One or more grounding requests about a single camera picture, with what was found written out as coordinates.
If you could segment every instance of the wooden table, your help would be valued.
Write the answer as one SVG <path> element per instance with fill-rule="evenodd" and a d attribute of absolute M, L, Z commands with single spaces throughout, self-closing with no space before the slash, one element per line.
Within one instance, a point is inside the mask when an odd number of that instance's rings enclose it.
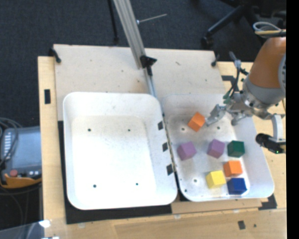
<path fill-rule="evenodd" d="M 164 50 L 149 49 L 160 54 Z M 208 51 L 193 51 L 210 66 L 213 55 Z M 252 63 L 242 63 L 247 71 Z M 233 62 L 218 62 L 213 70 L 221 75 L 235 76 Z M 275 155 L 264 149 L 275 183 L 274 197 L 277 208 L 259 210 L 269 199 L 248 199 L 212 201 L 204 203 L 181 202 L 171 204 L 172 214 L 145 218 L 105 220 L 79 224 L 66 224 L 64 195 L 61 175 L 61 161 L 58 134 L 57 94 L 55 59 L 38 57 L 38 78 L 40 97 L 40 128 L 42 140 L 42 187 L 43 215 L 51 226 L 46 228 L 45 236 L 60 238 L 227 238 L 251 239 L 287 238 L 287 194 L 286 194 L 286 155 Z M 223 82 L 224 90 L 230 82 Z M 50 92 L 50 100 L 45 93 Z M 284 114 L 283 102 L 270 110 L 271 113 Z M 257 132 L 272 135 L 271 121 L 253 117 Z"/>

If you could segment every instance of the orange cube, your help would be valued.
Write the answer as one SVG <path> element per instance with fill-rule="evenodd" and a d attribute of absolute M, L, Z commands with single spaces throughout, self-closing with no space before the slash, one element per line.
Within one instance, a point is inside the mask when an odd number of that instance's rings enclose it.
<path fill-rule="evenodd" d="M 230 160 L 224 164 L 224 172 L 226 177 L 237 176 L 243 173 L 239 160 Z"/>
<path fill-rule="evenodd" d="M 195 113 L 195 115 L 190 119 L 189 123 L 187 124 L 191 129 L 195 132 L 198 132 L 200 128 L 205 123 L 205 117 L 200 114 L 199 112 Z"/>

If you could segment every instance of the yellow cube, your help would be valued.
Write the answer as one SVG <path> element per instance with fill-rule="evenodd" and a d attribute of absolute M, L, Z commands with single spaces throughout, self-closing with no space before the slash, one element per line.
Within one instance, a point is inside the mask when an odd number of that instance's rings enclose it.
<path fill-rule="evenodd" d="M 226 184 L 224 172 L 222 170 L 212 171 L 206 175 L 206 181 L 210 189 L 221 187 Z"/>

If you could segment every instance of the tray with cubes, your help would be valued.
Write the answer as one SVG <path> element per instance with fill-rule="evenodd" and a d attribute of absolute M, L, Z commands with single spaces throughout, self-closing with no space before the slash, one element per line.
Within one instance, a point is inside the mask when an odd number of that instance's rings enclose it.
<path fill-rule="evenodd" d="M 162 99 L 179 189 L 190 201 L 266 198 L 274 183 L 252 118 L 232 117 L 207 126 L 222 94 L 170 95 Z"/>

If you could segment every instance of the red button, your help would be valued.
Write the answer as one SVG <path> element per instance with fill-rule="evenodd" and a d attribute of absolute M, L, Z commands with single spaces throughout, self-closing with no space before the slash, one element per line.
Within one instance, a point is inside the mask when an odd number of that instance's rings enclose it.
<path fill-rule="evenodd" d="M 10 176 L 11 176 L 11 177 L 16 177 L 16 176 L 18 176 L 18 171 L 15 170 L 15 169 L 11 170 L 11 171 L 10 171 Z"/>

